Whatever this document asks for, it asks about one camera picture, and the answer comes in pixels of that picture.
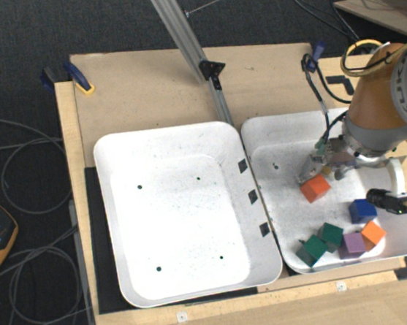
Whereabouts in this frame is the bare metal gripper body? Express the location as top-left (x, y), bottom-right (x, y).
top-left (308, 131), bottom-right (392, 177)

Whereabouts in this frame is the orange cube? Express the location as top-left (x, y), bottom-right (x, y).
top-left (359, 218), bottom-right (389, 253)
top-left (298, 172), bottom-right (333, 204)

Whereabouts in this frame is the white plastic tray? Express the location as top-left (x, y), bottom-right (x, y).
top-left (91, 114), bottom-right (287, 313)
top-left (238, 98), bottom-right (407, 281)

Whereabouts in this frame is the blue cube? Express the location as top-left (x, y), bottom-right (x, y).
top-left (347, 196), bottom-right (379, 225)

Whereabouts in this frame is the green cube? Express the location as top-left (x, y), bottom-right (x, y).
top-left (294, 233), bottom-right (332, 270)
top-left (316, 220), bottom-right (347, 255)

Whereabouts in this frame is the purple cube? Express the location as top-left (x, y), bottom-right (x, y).
top-left (335, 230), bottom-right (368, 261)

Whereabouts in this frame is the brown cardboard board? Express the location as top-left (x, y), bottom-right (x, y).
top-left (68, 18), bottom-right (406, 313)

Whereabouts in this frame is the black cylinder on white bracket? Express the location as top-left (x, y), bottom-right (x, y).
top-left (361, 156), bottom-right (407, 220)

